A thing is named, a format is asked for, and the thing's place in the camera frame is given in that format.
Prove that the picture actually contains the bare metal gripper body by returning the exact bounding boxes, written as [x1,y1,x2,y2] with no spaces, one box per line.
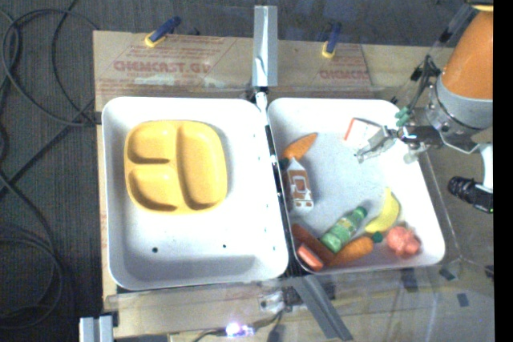
[398,107,482,154]

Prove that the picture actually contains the white and orange box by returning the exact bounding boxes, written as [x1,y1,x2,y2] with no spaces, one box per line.
[343,116,382,150]

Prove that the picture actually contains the white plastic tray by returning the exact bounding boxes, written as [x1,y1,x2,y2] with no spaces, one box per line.
[100,95,290,292]
[265,96,447,276]

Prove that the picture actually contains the yellow banana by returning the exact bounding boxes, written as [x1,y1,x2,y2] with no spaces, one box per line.
[364,186,402,235]

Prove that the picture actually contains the white carton with brown print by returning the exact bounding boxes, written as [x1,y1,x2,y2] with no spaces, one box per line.
[281,156,315,212]

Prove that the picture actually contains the green bottle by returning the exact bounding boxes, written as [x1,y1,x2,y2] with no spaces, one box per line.
[319,206,369,254]

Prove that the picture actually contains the orange carrot with green top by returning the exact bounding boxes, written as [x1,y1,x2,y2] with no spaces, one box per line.
[327,231,385,268]

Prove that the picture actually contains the long red sausage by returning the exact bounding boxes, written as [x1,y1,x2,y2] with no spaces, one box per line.
[290,223,336,265]

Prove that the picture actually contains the short red sausage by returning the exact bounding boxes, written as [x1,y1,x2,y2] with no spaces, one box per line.
[297,243,325,272]

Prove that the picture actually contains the yellow divided plate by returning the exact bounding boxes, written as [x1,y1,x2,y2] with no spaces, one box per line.
[123,119,229,214]

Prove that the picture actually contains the brown cardboard board red print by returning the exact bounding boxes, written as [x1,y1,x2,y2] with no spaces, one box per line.
[92,30,495,338]

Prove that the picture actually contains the black cylinder on white bracket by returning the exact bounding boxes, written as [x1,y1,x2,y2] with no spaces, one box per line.
[446,143,495,214]

